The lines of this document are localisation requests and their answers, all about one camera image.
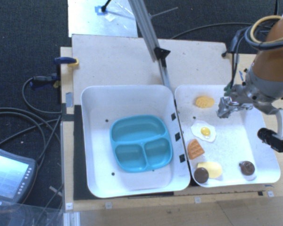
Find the black tape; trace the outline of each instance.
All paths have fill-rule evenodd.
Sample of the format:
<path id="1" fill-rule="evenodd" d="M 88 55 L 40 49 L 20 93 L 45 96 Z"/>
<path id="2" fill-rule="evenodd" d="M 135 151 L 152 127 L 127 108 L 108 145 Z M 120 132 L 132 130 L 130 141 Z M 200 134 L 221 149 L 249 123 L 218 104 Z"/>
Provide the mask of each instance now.
<path id="1" fill-rule="evenodd" d="M 75 105 L 74 116 L 74 200 L 97 199 L 88 188 L 82 108 Z"/>
<path id="2" fill-rule="evenodd" d="M 66 103 L 62 103 L 62 121 L 74 121 L 74 114 L 67 114 Z"/>
<path id="3" fill-rule="evenodd" d="M 178 141 L 180 138 L 181 138 L 181 137 L 180 137 L 180 132 L 176 133 L 176 134 L 175 134 L 175 140 Z"/>
<path id="4" fill-rule="evenodd" d="M 171 115 L 171 118 L 172 118 L 173 121 L 176 119 L 175 113 L 173 113 L 173 114 Z"/>
<path id="5" fill-rule="evenodd" d="M 185 156 L 184 156 L 184 154 L 181 154 L 181 155 L 179 156 L 179 160 L 180 160 L 180 163 L 182 163 L 182 162 L 185 161 Z"/>

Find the black cable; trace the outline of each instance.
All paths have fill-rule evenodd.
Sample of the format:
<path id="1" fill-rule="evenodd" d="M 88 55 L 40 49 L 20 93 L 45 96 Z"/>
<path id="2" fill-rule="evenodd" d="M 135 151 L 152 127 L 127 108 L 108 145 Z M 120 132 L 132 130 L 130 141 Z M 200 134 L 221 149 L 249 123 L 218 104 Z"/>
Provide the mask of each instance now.
<path id="1" fill-rule="evenodd" d="M 231 77 L 231 81 L 230 81 L 230 88 L 233 87 L 233 78 L 234 78 L 234 69 L 235 69 L 235 53 L 232 53 L 232 77 Z"/>
<path id="2" fill-rule="evenodd" d="M 29 83 L 30 81 L 32 81 L 32 80 L 33 80 L 33 78 L 28 79 L 28 80 L 24 83 L 24 85 L 23 85 L 23 87 L 22 87 L 22 98 L 23 98 L 25 104 L 26 104 L 29 108 L 31 108 L 32 110 L 34 110 L 34 111 L 36 111 L 36 112 L 39 112 L 39 113 L 61 114 L 61 113 L 62 113 L 61 111 L 59 111 L 59 112 L 50 112 L 50 111 L 39 110 L 39 109 L 33 107 L 33 106 L 27 101 L 27 99 L 26 99 L 26 97 L 25 97 L 25 88 L 26 88 L 26 86 L 28 85 L 28 83 Z"/>
<path id="3" fill-rule="evenodd" d="M 31 113 L 29 111 L 26 110 L 22 110 L 22 109 L 17 109 L 17 108 L 12 108 L 12 107 L 0 107 L 0 111 L 15 111 L 15 112 L 19 112 L 19 113 L 24 113 L 27 115 L 30 115 L 38 120 L 40 120 L 41 122 L 43 122 L 44 124 L 46 124 L 46 126 L 48 127 L 49 130 L 53 130 L 53 128 L 51 127 L 51 125 L 49 125 L 43 118 L 41 118 L 40 116 Z M 60 142 L 59 136 L 55 133 L 55 136 L 57 138 L 57 140 Z"/>
<path id="4" fill-rule="evenodd" d="M 239 46 L 240 46 L 240 43 L 241 41 L 244 39 L 244 37 L 241 37 L 239 39 L 239 42 L 237 44 L 237 47 L 236 47 L 236 56 L 235 56 L 235 62 L 234 62 L 234 70 L 233 70 L 233 74 L 232 74 L 232 84 L 231 84 L 231 87 L 233 86 L 233 82 L 235 80 L 235 76 L 236 76 L 236 73 L 237 73 L 237 67 L 238 67 L 238 56 L 239 56 Z"/>
<path id="5" fill-rule="evenodd" d="M 52 123 L 52 122 L 55 122 L 55 121 L 57 121 L 57 119 L 49 120 L 49 121 L 46 121 L 46 122 L 47 122 L 47 123 Z M 15 137 L 17 137 L 17 136 L 20 136 L 21 134 L 24 134 L 24 133 L 26 133 L 26 132 L 28 132 L 28 131 L 30 131 L 30 130 L 33 130 L 33 129 L 35 129 L 35 128 L 37 128 L 37 127 L 36 127 L 36 126 L 32 126 L 32 127 L 29 127 L 29 128 L 27 128 L 27 129 L 25 129 L 25 130 L 22 130 L 22 131 L 20 131 L 20 132 L 17 132 L 16 134 L 14 134 L 14 135 L 12 135 L 12 136 L 10 136 L 10 137 L 4 139 L 3 141 L 0 141 L 0 146 L 1 146 L 2 144 L 6 143 L 7 141 L 9 141 L 9 140 L 11 140 L 11 139 L 13 139 L 13 138 L 15 138 Z"/>
<path id="6" fill-rule="evenodd" d="M 244 38 L 245 40 L 256 50 L 270 50 L 283 47 L 283 41 L 274 42 L 270 44 L 263 44 L 263 43 L 255 43 L 250 38 L 250 30 L 251 26 L 245 31 Z"/>
<path id="7" fill-rule="evenodd" d="M 182 33 L 179 33 L 175 36 L 173 36 L 171 39 L 175 39 L 181 35 L 184 35 L 186 33 L 189 33 L 189 32 L 193 32 L 193 31 L 196 31 L 196 30 L 199 30 L 199 29 L 203 29 L 203 28 L 210 28 L 210 27 L 215 27 L 215 26 L 224 26 L 224 25 L 253 25 L 253 24 L 249 24 L 249 23 L 220 23 L 220 24 L 209 24 L 209 25 L 205 25 L 205 26 L 201 26 L 201 27 L 197 27 L 197 28 L 192 28 L 192 29 L 189 29 L 187 31 L 184 31 Z"/>
<path id="8" fill-rule="evenodd" d="M 52 139 L 52 136 L 53 136 L 54 133 L 55 133 L 55 130 L 56 130 L 57 127 L 58 127 L 58 124 L 59 124 L 59 122 L 60 122 L 60 120 L 61 120 L 61 117 L 62 117 L 61 115 L 58 117 L 57 123 L 56 123 L 55 127 L 54 127 L 53 130 L 52 130 L 52 133 L 51 133 L 51 135 L 50 135 L 50 137 L 49 137 L 49 139 L 48 139 L 48 141 L 47 141 L 47 143 L 46 143 L 46 146 L 44 147 L 43 151 L 41 152 L 40 156 L 39 156 L 38 159 L 37 159 L 37 162 L 39 162 L 40 159 L 42 158 L 42 162 L 40 163 L 39 168 L 40 168 L 40 167 L 42 166 L 42 164 L 43 164 L 45 152 L 46 152 L 47 147 L 48 147 L 48 145 L 49 145 L 49 143 L 50 143 L 50 141 L 51 141 L 51 139 Z"/>
<path id="9" fill-rule="evenodd" d="M 258 26 L 258 28 L 260 28 L 260 27 L 266 25 L 267 23 L 268 23 L 268 21 L 264 21 L 263 23 L 260 24 L 260 26 Z M 254 31 L 254 37 L 255 37 L 255 38 L 257 37 L 258 33 L 261 33 L 261 31 L 260 31 L 258 28 L 255 29 L 255 31 Z"/>
<path id="10" fill-rule="evenodd" d="M 18 114 L 18 115 L 22 115 L 22 116 L 25 117 L 25 118 L 28 118 L 28 120 L 31 120 L 31 121 L 34 121 L 34 122 L 35 122 L 34 124 L 35 124 L 36 127 L 38 127 L 38 129 L 40 130 L 40 132 L 41 132 L 41 134 L 42 134 L 42 136 L 43 136 L 43 142 L 44 142 L 44 149 L 43 149 L 41 155 L 40 155 L 40 156 L 38 157 L 38 159 L 37 159 L 37 162 L 38 162 L 38 164 L 39 164 L 38 166 L 39 166 L 39 168 L 41 168 L 41 166 L 43 165 L 44 159 L 45 159 L 45 151 L 46 151 L 46 149 L 47 149 L 48 146 L 49 146 L 49 143 L 50 143 L 50 141 L 51 141 L 51 139 L 52 139 L 52 136 L 55 135 L 56 138 L 58 139 L 58 141 L 60 142 L 60 139 L 59 139 L 58 135 L 55 133 L 55 130 L 56 130 L 57 126 L 58 126 L 58 123 L 60 122 L 61 115 L 60 115 L 59 118 L 57 119 L 57 123 L 56 123 L 56 125 L 55 125 L 55 128 L 53 129 L 44 119 L 42 119 L 40 116 L 38 116 L 38 115 L 36 115 L 36 114 L 33 114 L 33 113 L 31 113 L 31 112 L 28 112 L 28 111 L 25 111 L 25 110 L 22 110 L 22 109 L 6 108 L 6 107 L 0 108 L 0 111 L 3 111 L 3 112 L 0 112 L 0 114 L 4 114 L 4 113 L 5 113 L 5 114 Z M 42 128 L 40 127 L 40 125 L 39 125 L 34 119 L 32 119 L 31 117 L 29 117 L 29 116 L 27 116 L 27 115 L 25 115 L 25 114 L 23 114 L 23 113 L 26 113 L 26 114 L 28 114 L 28 115 L 30 115 L 30 116 L 32 116 L 32 117 L 35 117 L 35 118 L 41 120 L 44 124 L 46 124 L 46 125 L 48 126 L 49 129 L 51 129 L 52 133 L 51 133 L 51 135 L 50 135 L 50 138 L 49 138 L 48 142 L 46 142 L 46 138 L 45 138 L 45 136 L 44 136 L 44 132 L 43 132 Z M 16 134 L 10 136 L 9 138 L 5 139 L 3 142 L 0 142 L 0 145 L 1 145 L 2 143 L 6 142 L 7 140 L 9 140 L 10 138 L 13 138 L 13 137 L 15 137 L 15 136 L 18 136 L 18 135 L 21 134 L 21 133 L 23 133 L 23 131 L 20 131 L 20 132 L 18 132 L 18 133 L 16 133 Z"/>
<path id="11" fill-rule="evenodd" d="M 45 139 L 45 135 L 44 132 L 42 130 L 42 128 L 39 126 L 39 124 L 32 118 L 30 118 L 27 115 L 21 114 L 21 113 L 17 113 L 17 112 L 0 112 L 0 115 L 14 115 L 14 116 L 19 116 L 21 118 L 25 118 L 28 121 L 32 122 L 33 124 L 35 124 L 35 126 L 39 129 L 42 139 L 43 139 L 43 143 L 44 143 L 44 147 L 46 146 L 46 139 Z"/>
<path id="12" fill-rule="evenodd" d="M 53 194 L 53 196 L 51 197 L 51 199 L 47 202 L 47 204 L 45 205 L 44 209 L 48 208 L 48 206 L 50 205 L 50 203 L 52 202 L 52 200 L 55 198 L 55 196 L 58 195 L 58 193 L 62 190 L 64 184 L 62 184 L 57 191 Z"/>
<path id="13" fill-rule="evenodd" d="M 274 15 L 278 15 L 279 13 L 279 0 L 275 0 L 275 11 Z"/>

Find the blue plate compartment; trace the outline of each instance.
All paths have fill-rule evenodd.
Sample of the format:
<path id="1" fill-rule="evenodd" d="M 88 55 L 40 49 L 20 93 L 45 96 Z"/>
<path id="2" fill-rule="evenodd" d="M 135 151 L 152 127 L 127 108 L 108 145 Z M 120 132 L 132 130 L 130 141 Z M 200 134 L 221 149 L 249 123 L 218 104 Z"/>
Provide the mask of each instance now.
<path id="1" fill-rule="evenodd" d="M 127 172 L 164 167 L 173 156 L 168 130 L 164 122 L 153 115 L 115 121 L 110 128 L 110 141 L 118 165 Z"/>

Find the black mat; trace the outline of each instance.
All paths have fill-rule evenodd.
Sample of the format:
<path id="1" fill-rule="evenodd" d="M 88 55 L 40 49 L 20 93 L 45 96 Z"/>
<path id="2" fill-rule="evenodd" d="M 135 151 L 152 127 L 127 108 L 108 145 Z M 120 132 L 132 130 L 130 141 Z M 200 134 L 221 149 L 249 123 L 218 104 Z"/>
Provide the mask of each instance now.
<path id="1" fill-rule="evenodd" d="M 178 7 L 177 10 L 154 17 L 152 23 L 159 38 L 171 38 L 188 29 L 223 22 L 254 23 L 274 13 L 275 0 L 145 0 L 152 15 Z M 26 109 L 21 98 L 23 83 L 37 75 L 56 71 L 53 59 L 59 48 L 71 46 L 68 38 L 67 0 L 0 0 L 0 107 Z M 283 13 L 280 0 L 279 14 Z M 187 33 L 180 39 L 219 41 L 230 44 L 236 30 L 243 26 L 226 25 Z M 241 53 L 255 53 L 247 44 L 241 44 Z M 27 98 L 36 107 L 59 111 L 58 92 L 54 88 L 26 91 Z M 42 114 L 46 119 L 55 118 Z M 25 129 L 30 123 L 16 117 L 0 117 L 0 141 Z M 5 143 L 3 150 L 36 158 L 42 151 L 38 131 L 26 133 Z M 26 203 L 45 206 L 52 197 L 50 186 L 61 185 L 60 145 L 53 140 L 36 183 Z M 58 207 L 56 197 L 50 207 Z"/>
<path id="2" fill-rule="evenodd" d="M 75 129 L 74 129 L 74 200 L 96 199 L 87 185 L 86 158 L 83 134 L 82 108 L 75 106 Z"/>

